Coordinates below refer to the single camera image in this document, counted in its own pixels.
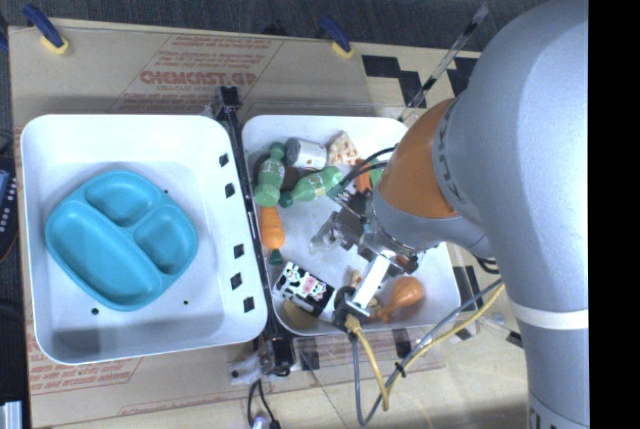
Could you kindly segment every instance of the black hole on tray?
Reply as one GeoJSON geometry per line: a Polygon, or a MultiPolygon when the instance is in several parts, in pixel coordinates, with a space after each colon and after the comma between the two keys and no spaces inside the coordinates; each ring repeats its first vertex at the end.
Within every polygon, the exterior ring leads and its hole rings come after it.
{"type": "Polygon", "coordinates": [[[247,299],[244,300],[244,313],[250,312],[255,307],[256,307],[256,305],[253,302],[253,298],[252,297],[248,297],[247,299]]]}
{"type": "Polygon", "coordinates": [[[231,277],[231,289],[235,290],[237,289],[240,285],[242,285],[242,275],[240,273],[238,274],[234,274],[231,277]]]}

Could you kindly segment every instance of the white band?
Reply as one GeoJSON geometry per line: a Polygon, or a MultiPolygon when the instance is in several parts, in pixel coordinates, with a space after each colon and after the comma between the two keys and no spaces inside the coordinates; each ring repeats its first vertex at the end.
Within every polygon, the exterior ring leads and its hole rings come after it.
{"type": "Polygon", "coordinates": [[[528,308],[511,301],[513,314],[522,322],[546,329],[588,329],[589,309],[577,312],[547,312],[528,308]]]}

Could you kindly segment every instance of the orange bottle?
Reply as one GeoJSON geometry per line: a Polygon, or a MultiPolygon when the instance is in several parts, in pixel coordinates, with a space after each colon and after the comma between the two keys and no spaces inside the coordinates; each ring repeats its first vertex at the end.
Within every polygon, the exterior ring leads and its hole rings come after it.
{"type": "Polygon", "coordinates": [[[260,236],[269,249],[280,249],[284,244],[284,227],[277,207],[260,207],[260,236]]]}

